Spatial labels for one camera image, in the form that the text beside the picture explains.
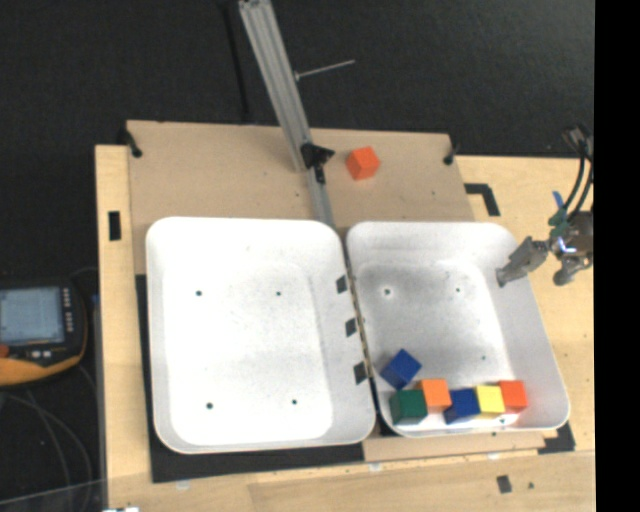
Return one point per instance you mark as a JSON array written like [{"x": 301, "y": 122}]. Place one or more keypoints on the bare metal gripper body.
[{"x": 581, "y": 235}]

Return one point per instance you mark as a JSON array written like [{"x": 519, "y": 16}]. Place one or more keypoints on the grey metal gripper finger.
[
  {"x": 522, "y": 260},
  {"x": 566, "y": 272}
]

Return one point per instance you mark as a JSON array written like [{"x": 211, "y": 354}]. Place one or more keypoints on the white plastic tray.
[
  {"x": 250, "y": 340},
  {"x": 435, "y": 310}
]

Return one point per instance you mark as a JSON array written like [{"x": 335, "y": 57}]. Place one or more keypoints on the orange cube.
[
  {"x": 514, "y": 395},
  {"x": 362, "y": 163},
  {"x": 436, "y": 394}
]

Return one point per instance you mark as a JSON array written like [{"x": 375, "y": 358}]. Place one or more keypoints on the yellow cube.
[{"x": 490, "y": 399}]

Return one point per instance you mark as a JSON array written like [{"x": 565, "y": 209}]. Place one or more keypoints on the blue cube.
[
  {"x": 401, "y": 368},
  {"x": 463, "y": 404}
]

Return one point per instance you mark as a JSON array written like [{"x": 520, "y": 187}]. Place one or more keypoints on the green cube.
[{"x": 409, "y": 406}]

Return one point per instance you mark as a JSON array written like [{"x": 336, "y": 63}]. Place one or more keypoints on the brown cardboard board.
[{"x": 225, "y": 175}]

